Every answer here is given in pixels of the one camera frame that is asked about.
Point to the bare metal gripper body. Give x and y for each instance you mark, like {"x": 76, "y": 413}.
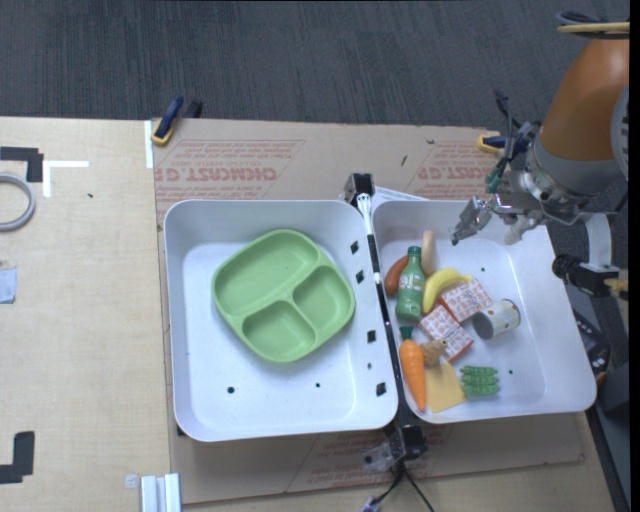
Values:
{"x": 542, "y": 196}

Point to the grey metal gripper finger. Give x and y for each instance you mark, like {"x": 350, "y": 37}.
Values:
{"x": 517, "y": 232}
{"x": 471, "y": 216}

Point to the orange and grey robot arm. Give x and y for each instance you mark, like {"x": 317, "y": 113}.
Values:
{"x": 580, "y": 115}

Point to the beige bread roll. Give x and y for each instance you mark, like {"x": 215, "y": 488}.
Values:
{"x": 428, "y": 247}

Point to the yellow banana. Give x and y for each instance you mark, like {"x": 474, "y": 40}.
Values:
{"x": 440, "y": 282}

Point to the white paper sheet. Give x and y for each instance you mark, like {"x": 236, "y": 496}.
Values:
{"x": 397, "y": 194}

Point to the orange and white carton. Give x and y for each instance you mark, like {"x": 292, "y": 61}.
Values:
{"x": 465, "y": 300}
{"x": 442, "y": 327}

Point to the white can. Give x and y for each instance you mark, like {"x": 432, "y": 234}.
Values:
{"x": 502, "y": 316}

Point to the green plastic bottle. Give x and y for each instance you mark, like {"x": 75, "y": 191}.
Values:
{"x": 410, "y": 292}

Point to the orange sausage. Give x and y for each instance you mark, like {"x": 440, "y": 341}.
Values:
{"x": 394, "y": 277}

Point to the white plastic tray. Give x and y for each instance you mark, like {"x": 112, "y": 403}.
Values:
{"x": 210, "y": 400}
{"x": 545, "y": 350}

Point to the thin black and white rod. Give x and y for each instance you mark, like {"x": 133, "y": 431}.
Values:
{"x": 382, "y": 300}

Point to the tan toy pastry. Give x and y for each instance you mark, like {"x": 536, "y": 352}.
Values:
{"x": 432, "y": 351}

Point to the green pea pods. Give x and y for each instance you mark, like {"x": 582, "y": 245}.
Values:
{"x": 479, "y": 380}

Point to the orange carrot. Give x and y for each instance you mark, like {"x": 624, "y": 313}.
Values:
{"x": 412, "y": 367}

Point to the yellow cheese slice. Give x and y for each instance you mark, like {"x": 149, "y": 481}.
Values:
{"x": 442, "y": 390}

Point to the brown cardboard board red print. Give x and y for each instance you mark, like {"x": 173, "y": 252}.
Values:
{"x": 300, "y": 160}

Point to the green divided plate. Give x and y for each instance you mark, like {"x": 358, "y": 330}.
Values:
{"x": 267, "y": 272}

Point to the black cylinder on white bracket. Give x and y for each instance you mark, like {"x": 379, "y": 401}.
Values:
{"x": 592, "y": 277}

